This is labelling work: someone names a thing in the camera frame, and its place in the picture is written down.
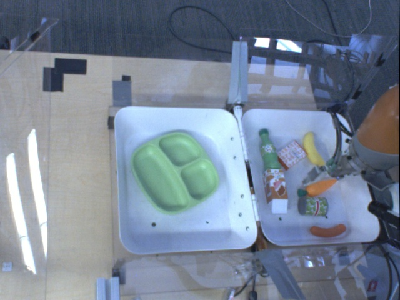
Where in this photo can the brown and white carton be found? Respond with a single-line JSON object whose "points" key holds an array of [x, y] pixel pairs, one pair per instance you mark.
{"points": [[275, 189]]}

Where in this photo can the green divided plate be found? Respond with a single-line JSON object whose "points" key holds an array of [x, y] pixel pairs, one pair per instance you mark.
{"points": [[162, 180]]}

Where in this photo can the black cylinder on white bracket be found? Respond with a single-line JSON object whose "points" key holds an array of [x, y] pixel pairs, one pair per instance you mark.
{"points": [[386, 209]]}

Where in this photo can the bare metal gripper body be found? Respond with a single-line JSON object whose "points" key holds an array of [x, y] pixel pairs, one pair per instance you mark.
{"points": [[347, 167]]}

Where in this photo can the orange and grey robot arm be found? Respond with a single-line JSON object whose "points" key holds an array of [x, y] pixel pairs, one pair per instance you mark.
{"points": [[379, 127]]}

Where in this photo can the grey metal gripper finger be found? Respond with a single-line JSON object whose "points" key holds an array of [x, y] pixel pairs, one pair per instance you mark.
{"points": [[319, 170], [311, 179]]}

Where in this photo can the white plastic tray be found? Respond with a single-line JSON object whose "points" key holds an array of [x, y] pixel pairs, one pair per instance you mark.
{"points": [[187, 236], [353, 211]]}

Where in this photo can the orange carrot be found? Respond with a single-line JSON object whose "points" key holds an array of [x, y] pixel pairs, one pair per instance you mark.
{"points": [[320, 187]]}

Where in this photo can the red and white small box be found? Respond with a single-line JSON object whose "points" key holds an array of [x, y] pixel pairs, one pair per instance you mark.
{"points": [[292, 155]]}

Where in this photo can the green bottle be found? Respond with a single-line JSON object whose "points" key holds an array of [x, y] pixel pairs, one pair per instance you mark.
{"points": [[268, 152]]}

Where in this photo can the orange sausage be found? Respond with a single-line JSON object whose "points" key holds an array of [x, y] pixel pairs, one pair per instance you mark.
{"points": [[328, 231]]}

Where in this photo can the green and red can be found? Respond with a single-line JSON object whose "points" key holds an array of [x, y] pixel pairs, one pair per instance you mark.
{"points": [[314, 206]]}

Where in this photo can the yellow banana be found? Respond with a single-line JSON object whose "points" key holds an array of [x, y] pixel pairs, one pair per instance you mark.
{"points": [[312, 150]]}

